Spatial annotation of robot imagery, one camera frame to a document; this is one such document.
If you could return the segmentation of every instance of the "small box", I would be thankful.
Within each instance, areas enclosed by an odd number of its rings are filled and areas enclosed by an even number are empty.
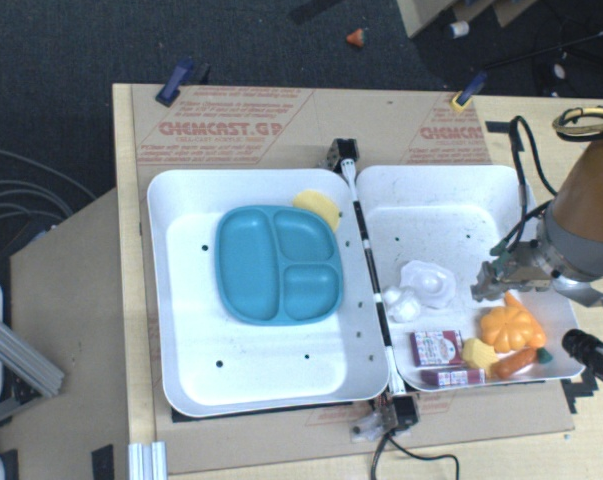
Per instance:
[[[463,342],[460,331],[417,331],[410,334],[416,366],[460,365]]]
[[[467,386],[485,384],[483,368],[441,368],[421,370],[423,382],[432,386]]]

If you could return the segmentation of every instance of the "table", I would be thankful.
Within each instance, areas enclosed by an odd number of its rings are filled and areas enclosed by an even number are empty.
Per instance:
[[[376,443],[353,446],[345,435],[345,420],[314,427],[310,437],[300,426],[280,428],[280,434],[274,438],[266,433],[250,433],[260,428],[254,422],[276,425],[291,421],[296,425],[299,418],[302,423],[308,421],[308,417],[300,416],[304,411],[292,411],[296,415],[289,417],[249,416],[244,418],[252,419],[249,425],[224,418],[219,425],[202,423],[194,433],[192,425],[171,427],[170,422],[166,424],[163,413],[168,410],[161,399],[160,385],[153,386],[151,358],[156,351],[151,346],[151,334],[156,328],[148,319],[152,287],[146,284],[147,258],[140,233],[144,203],[143,193],[139,191],[139,175],[143,177],[154,172],[153,169],[166,166],[139,168],[134,115],[139,98],[150,97],[146,98],[149,104],[159,88],[128,84],[113,87],[116,189],[17,253],[11,261],[13,327],[60,366],[67,378],[61,396],[24,411],[0,428],[0,452],[18,450],[20,478],[91,480],[94,452],[105,450],[106,458],[114,465],[116,478],[125,478],[127,445],[148,445],[168,435],[171,442],[179,444],[185,439],[190,443],[184,451],[177,449],[180,444],[176,447],[169,444],[167,448],[170,468],[183,471],[170,475],[175,480],[368,478],[371,452]],[[215,89],[206,90],[212,94]],[[285,101],[287,95],[287,101],[292,102],[289,112],[277,107],[281,110],[278,117],[265,118],[269,129],[273,124],[280,124],[286,131],[277,140],[265,144],[261,166],[313,166],[324,157],[336,136],[359,137],[360,161],[370,164],[401,163],[407,150],[413,160],[423,162],[453,155],[441,148],[435,153],[424,153],[419,142],[432,140],[436,134],[446,135],[443,128],[449,127],[450,122],[441,125],[449,118],[445,109],[450,95],[446,93],[267,88],[250,91],[250,94],[261,91],[265,97],[277,94],[281,101]],[[258,97],[244,96],[243,101],[251,102],[251,98]],[[463,153],[465,156],[443,158],[509,165],[507,139],[502,134],[489,133],[486,121],[507,122],[518,114],[526,118],[535,132],[546,176],[559,186],[582,148],[555,140],[550,122],[568,108],[593,104],[603,104],[603,101],[476,96],[474,108],[460,118],[459,125],[465,128],[463,133],[474,137],[468,142],[473,146]],[[157,111],[160,115],[166,112],[163,108]],[[142,116],[150,125],[155,119],[151,114],[148,111]],[[430,139],[424,139],[424,133]],[[411,146],[397,145],[397,134],[410,137]],[[369,148],[368,137],[374,137],[375,148]],[[532,160],[527,155],[523,160],[533,191],[541,200],[543,187],[534,175]],[[603,291],[603,281],[597,287]],[[576,304],[574,307],[581,328],[603,339],[603,310]],[[415,426],[413,434],[407,436],[407,442],[436,442],[440,438],[439,442],[445,444],[421,445],[413,451],[423,455],[455,454],[461,464],[462,478],[518,479],[525,475],[545,479],[553,475],[579,480],[603,479],[603,384],[599,384],[594,396],[577,400],[574,415],[566,414],[565,397],[558,382],[512,389],[515,395],[510,398],[501,393],[495,396],[496,404],[507,400],[508,411],[521,411],[536,404],[539,414],[532,419],[540,421],[526,421],[521,428],[510,429],[509,433],[508,429],[490,429],[494,435],[502,430],[502,436],[509,437],[481,439],[481,433],[474,431],[473,434],[473,429],[468,428],[465,435],[448,436],[446,441],[445,432],[439,431],[438,424],[432,424],[433,421],[445,422],[446,415],[427,414]],[[461,396],[454,401],[457,405],[462,403]],[[306,414],[317,419],[335,415],[316,411]],[[352,414],[345,413],[345,416],[347,420]],[[480,427],[481,421],[477,421],[476,426]],[[176,428],[180,432],[185,428],[182,431],[185,437],[175,436]],[[531,428],[535,429],[535,435],[523,436]],[[305,451],[295,449],[296,444],[308,440],[321,444],[318,458],[313,457],[316,450],[309,445]],[[278,448],[264,454],[263,442],[278,443]],[[450,461],[406,460],[390,449],[388,447],[382,456],[378,469],[380,478],[454,477]],[[188,471],[193,459],[201,463],[207,461],[207,470]]]

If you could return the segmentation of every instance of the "blue plate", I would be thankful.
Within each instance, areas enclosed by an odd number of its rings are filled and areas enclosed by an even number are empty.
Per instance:
[[[219,222],[219,294],[227,310],[257,325],[318,322],[341,304],[343,271],[328,224],[289,206],[244,206]]]

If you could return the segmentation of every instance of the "robotic arm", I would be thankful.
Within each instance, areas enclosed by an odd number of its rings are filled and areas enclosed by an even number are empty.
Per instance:
[[[522,191],[521,221],[495,248],[496,259],[482,264],[477,284],[471,287],[475,300],[495,300],[509,289],[519,291],[554,289],[586,307],[603,306],[603,293],[590,283],[603,278],[603,123],[578,126],[580,120],[603,121],[603,107],[577,108],[554,120],[557,135],[571,142],[589,142],[554,199],[526,213]],[[525,183],[518,161],[518,124],[510,123],[515,167]],[[531,134],[523,121],[528,135]],[[539,169],[536,148],[533,153]],[[520,241],[526,222],[537,218],[536,238]],[[603,343],[573,329],[562,341],[565,350],[590,367],[603,380]]]

